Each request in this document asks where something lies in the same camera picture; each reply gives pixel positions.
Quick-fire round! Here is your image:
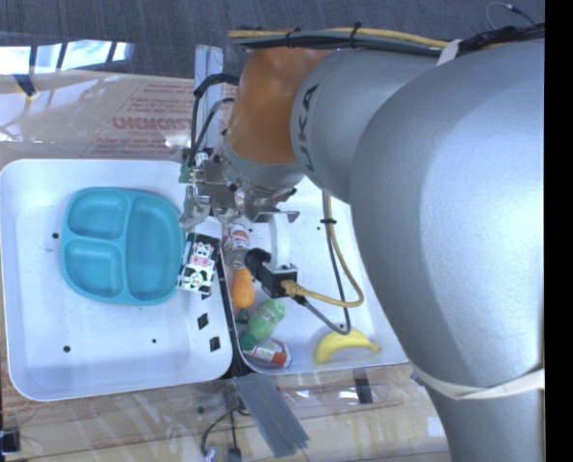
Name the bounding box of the orange carrot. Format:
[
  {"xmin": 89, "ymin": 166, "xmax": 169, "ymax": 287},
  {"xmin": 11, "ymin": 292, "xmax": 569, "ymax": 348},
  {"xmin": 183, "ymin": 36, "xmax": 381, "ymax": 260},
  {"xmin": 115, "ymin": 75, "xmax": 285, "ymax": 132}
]
[{"xmin": 231, "ymin": 267, "xmax": 257, "ymax": 325}]

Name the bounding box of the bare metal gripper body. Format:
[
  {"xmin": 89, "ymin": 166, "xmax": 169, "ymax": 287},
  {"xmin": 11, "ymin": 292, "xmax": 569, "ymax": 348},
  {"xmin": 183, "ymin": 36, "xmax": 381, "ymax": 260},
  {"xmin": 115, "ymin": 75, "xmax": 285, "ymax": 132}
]
[{"xmin": 188, "ymin": 154, "xmax": 300, "ymax": 224}]

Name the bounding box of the green plastic bottle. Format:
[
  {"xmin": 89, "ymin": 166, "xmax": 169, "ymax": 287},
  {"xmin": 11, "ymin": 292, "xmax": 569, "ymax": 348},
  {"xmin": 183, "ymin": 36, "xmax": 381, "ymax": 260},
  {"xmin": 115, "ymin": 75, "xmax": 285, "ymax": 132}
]
[{"xmin": 238, "ymin": 297, "xmax": 287, "ymax": 351}]

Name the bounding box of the brown cardboard board red print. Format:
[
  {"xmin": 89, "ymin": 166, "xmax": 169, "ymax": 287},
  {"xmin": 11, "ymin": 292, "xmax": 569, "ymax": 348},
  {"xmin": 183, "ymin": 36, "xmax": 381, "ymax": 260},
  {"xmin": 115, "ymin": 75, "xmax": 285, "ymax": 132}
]
[{"xmin": 0, "ymin": 68, "xmax": 452, "ymax": 462}]

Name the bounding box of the black cylinder on white bracket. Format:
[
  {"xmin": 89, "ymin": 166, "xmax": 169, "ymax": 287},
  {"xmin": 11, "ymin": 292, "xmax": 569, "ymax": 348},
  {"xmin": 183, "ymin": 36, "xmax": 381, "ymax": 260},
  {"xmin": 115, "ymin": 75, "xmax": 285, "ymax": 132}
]
[{"xmin": 244, "ymin": 212, "xmax": 300, "ymax": 299}]

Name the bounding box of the cow print milk carton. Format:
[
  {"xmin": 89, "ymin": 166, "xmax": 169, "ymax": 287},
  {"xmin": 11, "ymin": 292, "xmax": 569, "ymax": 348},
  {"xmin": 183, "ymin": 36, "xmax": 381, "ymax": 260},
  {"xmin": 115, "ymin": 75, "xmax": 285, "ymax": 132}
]
[{"xmin": 175, "ymin": 232, "xmax": 221, "ymax": 299}]

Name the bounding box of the blue divided plate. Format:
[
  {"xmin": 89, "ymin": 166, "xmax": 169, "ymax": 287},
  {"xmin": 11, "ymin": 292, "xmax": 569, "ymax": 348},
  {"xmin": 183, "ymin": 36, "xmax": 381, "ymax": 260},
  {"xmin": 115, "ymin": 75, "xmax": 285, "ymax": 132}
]
[{"xmin": 60, "ymin": 186, "xmax": 188, "ymax": 307}]

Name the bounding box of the white plastic tray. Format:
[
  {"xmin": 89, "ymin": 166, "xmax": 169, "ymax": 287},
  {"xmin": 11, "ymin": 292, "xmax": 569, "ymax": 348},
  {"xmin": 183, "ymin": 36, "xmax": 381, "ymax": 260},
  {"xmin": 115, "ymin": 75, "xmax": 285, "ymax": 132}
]
[
  {"xmin": 217, "ymin": 175, "xmax": 411, "ymax": 376},
  {"xmin": 0, "ymin": 157, "xmax": 235, "ymax": 402}
]

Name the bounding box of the yellow banana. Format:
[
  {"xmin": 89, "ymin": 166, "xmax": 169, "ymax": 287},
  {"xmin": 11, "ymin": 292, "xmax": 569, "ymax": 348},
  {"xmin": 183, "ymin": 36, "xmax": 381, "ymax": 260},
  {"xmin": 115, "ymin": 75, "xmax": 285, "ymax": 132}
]
[{"xmin": 314, "ymin": 327, "xmax": 381, "ymax": 366}]

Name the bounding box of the red and white bottle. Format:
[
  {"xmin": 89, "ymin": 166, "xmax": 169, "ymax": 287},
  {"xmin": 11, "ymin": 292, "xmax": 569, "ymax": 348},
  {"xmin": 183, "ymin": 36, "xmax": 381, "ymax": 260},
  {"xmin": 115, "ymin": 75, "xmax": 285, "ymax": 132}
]
[{"xmin": 241, "ymin": 338, "xmax": 293, "ymax": 370}]

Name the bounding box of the white and orange can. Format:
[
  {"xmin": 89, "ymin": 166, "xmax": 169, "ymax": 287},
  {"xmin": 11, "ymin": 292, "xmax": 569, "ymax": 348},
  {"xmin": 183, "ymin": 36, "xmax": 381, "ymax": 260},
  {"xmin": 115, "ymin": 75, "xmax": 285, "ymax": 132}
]
[{"xmin": 221, "ymin": 222, "xmax": 252, "ymax": 270}]

